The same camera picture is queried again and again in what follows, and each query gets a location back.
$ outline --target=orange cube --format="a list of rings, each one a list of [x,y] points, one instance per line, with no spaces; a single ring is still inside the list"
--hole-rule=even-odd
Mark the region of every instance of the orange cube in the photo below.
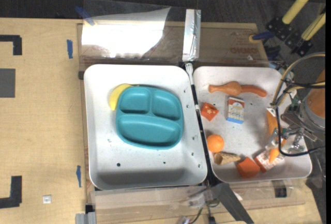
[[[211,121],[219,111],[210,103],[205,102],[201,109],[201,115]]]
[[[242,162],[237,164],[237,170],[242,178],[253,178],[259,173],[260,166],[249,157],[246,157]]]

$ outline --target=metal bracket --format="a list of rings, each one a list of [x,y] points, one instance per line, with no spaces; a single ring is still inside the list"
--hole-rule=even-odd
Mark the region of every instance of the metal bracket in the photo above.
[[[314,142],[317,139],[325,138],[325,129],[318,128],[313,123],[303,122],[299,118],[300,115],[302,115],[302,113],[299,112],[298,106],[289,106],[281,115],[281,119],[290,125],[285,136],[291,133],[295,134],[298,132],[298,129],[302,128],[303,135]]]
[[[278,39],[292,49],[291,54],[297,53],[300,56],[304,56],[313,46],[310,40],[305,41],[302,39],[299,31],[294,30],[291,25],[283,23],[281,17],[273,18],[267,23],[266,29],[274,33]]]

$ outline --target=toy carrot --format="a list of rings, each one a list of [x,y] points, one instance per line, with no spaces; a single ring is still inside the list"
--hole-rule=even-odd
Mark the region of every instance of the toy carrot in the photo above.
[[[284,144],[286,143],[286,139],[283,139],[281,142],[281,146],[283,147]],[[279,148],[273,148],[269,152],[269,162],[273,162],[277,157],[279,156]]]

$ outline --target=orange toy vegetable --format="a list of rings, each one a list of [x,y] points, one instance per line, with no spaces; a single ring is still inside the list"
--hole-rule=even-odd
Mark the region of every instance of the orange toy vegetable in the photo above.
[[[237,164],[237,170],[242,178],[253,178],[259,173],[260,166],[249,157],[246,157],[242,162]]]
[[[212,104],[205,102],[201,109],[201,115],[211,121],[219,111]]]
[[[207,146],[213,153],[220,152],[224,148],[224,139],[217,134],[210,135],[207,138]]]
[[[285,143],[286,139],[283,139],[280,145],[283,147]],[[273,162],[279,156],[279,154],[280,152],[278,147],[271,149],[269,152],[269,162]]]
[[[231,81],[224,85],[209,85],[208,91],[210,93],[224,92],[231,96],[237,96],[240,93],[254,93],[261,97],[267,96],[267,92],[260,87],[257,87],[255,85],[240,85],[236,81]]]
[[[271,136],[275,128],[278,128],[277,119],[267,110],[268,136]]]

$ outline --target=orange ball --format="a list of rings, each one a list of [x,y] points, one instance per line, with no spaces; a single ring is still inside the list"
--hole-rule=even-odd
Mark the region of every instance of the orange ball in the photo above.
[[[208,149],[213,152],[220,152],[224,148],[224,139],[217,134],[210,135],[207,138]]]

